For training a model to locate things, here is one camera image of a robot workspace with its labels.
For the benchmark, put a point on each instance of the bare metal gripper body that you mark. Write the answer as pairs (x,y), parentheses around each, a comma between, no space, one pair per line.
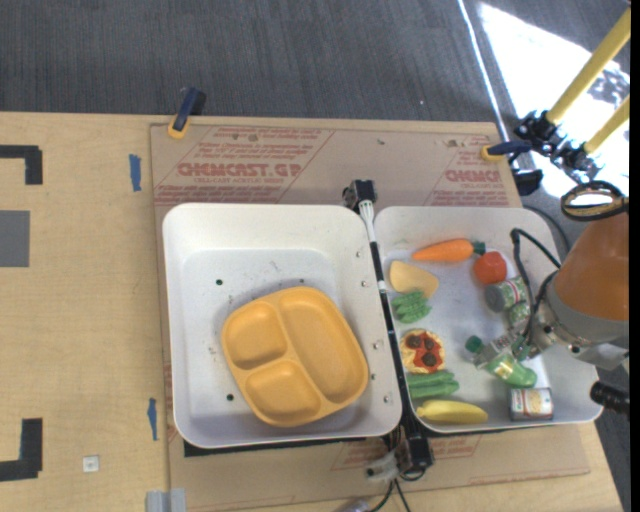
(550,340)

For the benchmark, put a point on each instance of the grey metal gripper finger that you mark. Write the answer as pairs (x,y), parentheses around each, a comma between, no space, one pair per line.
(504,344)

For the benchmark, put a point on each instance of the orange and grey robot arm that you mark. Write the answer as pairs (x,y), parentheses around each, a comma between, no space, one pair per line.
(595,280)

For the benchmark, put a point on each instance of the small green and white can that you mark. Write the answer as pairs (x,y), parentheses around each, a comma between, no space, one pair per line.
(520,315)

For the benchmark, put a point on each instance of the green bottle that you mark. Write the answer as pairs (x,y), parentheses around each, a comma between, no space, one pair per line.
(520,376)

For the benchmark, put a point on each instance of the white plastic tray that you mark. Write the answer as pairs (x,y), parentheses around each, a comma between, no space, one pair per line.
(460,310)
(260,235)

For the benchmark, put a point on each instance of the white and yellow can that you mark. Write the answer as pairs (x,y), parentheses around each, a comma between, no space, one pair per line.
(531,404)

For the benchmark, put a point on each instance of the red-orange round fruit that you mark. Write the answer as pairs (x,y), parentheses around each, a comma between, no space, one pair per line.
(490,268)

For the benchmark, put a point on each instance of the long green bean pods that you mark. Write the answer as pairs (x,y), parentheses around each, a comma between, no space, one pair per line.
(432,385)

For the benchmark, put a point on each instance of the pizza slice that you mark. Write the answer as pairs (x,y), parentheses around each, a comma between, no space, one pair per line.
(421,351)

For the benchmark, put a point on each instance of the yellow banana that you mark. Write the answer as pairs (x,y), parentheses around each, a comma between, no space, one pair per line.
(452,413)

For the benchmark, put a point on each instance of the short green pea pods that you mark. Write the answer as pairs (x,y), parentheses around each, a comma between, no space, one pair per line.
(411,307)

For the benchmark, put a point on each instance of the orange carrot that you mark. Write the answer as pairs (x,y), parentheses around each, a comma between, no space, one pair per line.
(440,251)

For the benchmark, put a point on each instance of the pale yellow chip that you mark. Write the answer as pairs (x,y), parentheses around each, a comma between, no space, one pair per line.
(411,278)

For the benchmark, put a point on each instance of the thin black and white rod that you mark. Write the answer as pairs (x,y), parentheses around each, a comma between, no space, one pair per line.
(380,280)

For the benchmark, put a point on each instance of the orange divided plate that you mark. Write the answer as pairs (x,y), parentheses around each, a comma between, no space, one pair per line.
(310,330)

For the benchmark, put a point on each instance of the brown cardboard board red print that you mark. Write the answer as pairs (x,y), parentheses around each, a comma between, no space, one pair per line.
(310,160)

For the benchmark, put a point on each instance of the small white square block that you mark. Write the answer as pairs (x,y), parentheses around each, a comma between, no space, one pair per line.
(91,463)

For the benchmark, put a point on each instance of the black cylinder on white bracket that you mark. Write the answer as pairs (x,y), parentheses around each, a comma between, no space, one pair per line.
(607,395)

